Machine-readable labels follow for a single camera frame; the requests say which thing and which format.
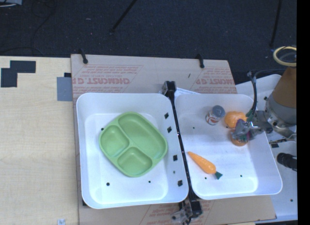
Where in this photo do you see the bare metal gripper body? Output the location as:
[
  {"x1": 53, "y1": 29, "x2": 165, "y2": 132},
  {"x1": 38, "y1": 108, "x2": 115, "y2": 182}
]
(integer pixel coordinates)
[{"x1": 252, "y1": 110, "x2": 297, "y2": 139}]

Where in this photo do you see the dark orange round toy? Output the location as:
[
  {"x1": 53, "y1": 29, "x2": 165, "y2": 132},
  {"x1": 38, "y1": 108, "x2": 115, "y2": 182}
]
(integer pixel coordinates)
[{"x1": 230, "y1": 131, "x2": 249, "y2": 147}]

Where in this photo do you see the yellow-orange round toy food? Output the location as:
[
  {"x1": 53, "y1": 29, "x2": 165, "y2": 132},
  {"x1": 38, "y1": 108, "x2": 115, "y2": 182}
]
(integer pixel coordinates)
[{"x1": 223, "y1": 111, "x2": 248, "y2": 129}]

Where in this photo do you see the small white and orange can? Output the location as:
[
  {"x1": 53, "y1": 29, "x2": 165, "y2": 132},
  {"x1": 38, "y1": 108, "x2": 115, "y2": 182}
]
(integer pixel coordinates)
[{"x1": 205, "y1": 105, "x2": 226, "y2": 126}]

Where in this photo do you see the white plastic tray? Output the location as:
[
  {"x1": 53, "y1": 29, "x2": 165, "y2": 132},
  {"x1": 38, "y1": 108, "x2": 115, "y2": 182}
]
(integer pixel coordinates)
[
  {"x1": 174, "y1": 94, "x2": 283, "y2": 201},
  {"x1": 76, "y1": 92, "x2": 189, "y2": 209}
]

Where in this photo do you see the orange carrot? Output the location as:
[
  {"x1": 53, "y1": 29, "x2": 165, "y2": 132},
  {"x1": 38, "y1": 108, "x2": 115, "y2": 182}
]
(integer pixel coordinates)
[{"x1": 187, "y1": 151, "x2": 223, "y2": 180}]

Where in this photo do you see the white printed paper sheet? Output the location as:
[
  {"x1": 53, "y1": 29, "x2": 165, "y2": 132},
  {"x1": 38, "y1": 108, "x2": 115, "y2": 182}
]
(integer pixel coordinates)
[{"x1": 175, "y1": 87, "x2": 202, "y2": 96}]

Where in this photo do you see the green divided plate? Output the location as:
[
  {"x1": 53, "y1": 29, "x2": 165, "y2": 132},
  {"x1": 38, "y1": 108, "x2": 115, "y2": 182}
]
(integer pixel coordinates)
[{"x1": 98, "y1": 111, "x2": 169, "y2": 178}]

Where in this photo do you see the brown cardboard board red print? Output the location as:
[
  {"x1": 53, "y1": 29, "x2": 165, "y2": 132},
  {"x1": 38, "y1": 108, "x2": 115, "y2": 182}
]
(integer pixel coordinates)
[{"x1": 70, "y1": 53, "x2": 277, "y2": 225}]

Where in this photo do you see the black cylinder on white bracket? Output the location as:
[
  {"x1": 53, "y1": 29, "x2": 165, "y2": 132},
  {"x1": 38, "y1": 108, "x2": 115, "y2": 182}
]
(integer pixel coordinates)
[{"x1": 276, "y1": 134, "x2": 297, "y2": 172}]

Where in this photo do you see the black block with thin wires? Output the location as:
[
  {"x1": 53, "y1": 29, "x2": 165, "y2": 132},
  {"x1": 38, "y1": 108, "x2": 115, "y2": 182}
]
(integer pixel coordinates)
[
  {"x1": 161, "y1": 80, "x2": 176, "y2": 96},
  {"x1": 178, "y1": 199, "x2": 203, "y2": 220}
]

